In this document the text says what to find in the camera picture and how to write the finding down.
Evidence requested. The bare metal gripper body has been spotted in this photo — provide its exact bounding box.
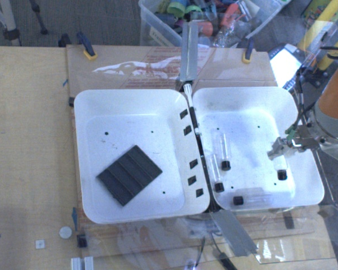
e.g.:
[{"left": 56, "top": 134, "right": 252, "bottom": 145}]
[{"left": 287, "top": 124, "right": 322, "bottom": 153}]

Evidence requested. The clear bottle with black cap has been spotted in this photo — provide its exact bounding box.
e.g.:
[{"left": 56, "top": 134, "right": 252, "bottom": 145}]
[
  {"left": 232, "top": 188, "right": 272, "bottom": 207},
  {"left": 213, "top": 130, "right": 232, "bottom": 172},
  {"left": 207, "top": 153, "right": 225, "bottom": 194},
  {"left": 272, "top": 155, "right": 288, "bottom": 181}
]

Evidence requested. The white plastic tray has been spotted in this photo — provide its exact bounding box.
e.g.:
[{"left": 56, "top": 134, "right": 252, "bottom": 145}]
[
  {"left": 73, "top": 88, "right": 211, "bottom": 225},
  {"left": 191, "top": 86, "right": 326, "bottom": 212}
]

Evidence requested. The thin black and white rod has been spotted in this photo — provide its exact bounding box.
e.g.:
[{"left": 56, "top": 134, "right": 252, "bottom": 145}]
[{"left": 183, "top": 83, "right": 216, "bottom": 209}]

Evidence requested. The dark grey ribbed plate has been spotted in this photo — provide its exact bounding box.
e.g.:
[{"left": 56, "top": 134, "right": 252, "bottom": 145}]
[{"left": 96, "top": 145, "right": 163, "bottom": 207}]

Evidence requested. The clear plastic storage bin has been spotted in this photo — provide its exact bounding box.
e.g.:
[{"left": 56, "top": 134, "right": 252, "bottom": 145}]
[{"left": 138, "top": 0, "right": 282, "bottom": 48}]

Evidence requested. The brown cardboard board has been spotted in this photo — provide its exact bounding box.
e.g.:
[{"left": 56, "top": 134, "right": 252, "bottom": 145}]
[{"left": 65, "top": 44, "right": 332, "bottom": 259}]

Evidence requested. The white round disc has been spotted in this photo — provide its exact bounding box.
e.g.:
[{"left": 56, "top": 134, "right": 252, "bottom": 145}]
[{"left": 59, "top": 226, "right": 73, "bottom": 240}]

